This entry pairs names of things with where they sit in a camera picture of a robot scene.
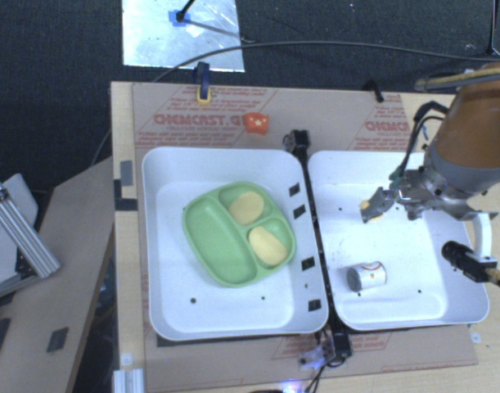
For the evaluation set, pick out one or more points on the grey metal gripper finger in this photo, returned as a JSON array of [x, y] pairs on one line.
[[384, 195], [374, 213]]

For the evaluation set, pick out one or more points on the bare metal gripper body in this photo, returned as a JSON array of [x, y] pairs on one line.
[[431, 197]]

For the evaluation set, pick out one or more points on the yellow biscuit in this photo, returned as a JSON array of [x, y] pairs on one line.
[[246, 208], [268, 246], [364, 205]]

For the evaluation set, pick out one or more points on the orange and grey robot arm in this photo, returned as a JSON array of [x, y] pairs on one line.
[[472, 129]]

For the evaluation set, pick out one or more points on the white plastic tray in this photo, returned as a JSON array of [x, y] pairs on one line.
[[217, 313], [409, 240]]

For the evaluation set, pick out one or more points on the thin black rod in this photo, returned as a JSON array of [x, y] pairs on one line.
[[317, 227]]

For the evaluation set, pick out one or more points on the white can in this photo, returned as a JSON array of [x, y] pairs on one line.
[[370, 276]]

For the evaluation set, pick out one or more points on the brown cardboard board red print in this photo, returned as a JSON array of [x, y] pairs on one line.
[[323, 113]]

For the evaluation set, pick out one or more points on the red cube with white stars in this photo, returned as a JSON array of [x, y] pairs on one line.
[[256, 123]]

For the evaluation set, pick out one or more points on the green divided plate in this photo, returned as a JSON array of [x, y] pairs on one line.
[[210, 236]]

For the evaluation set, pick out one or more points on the black cylinder on white bracket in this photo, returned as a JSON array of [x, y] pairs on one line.
[[466, 260]]

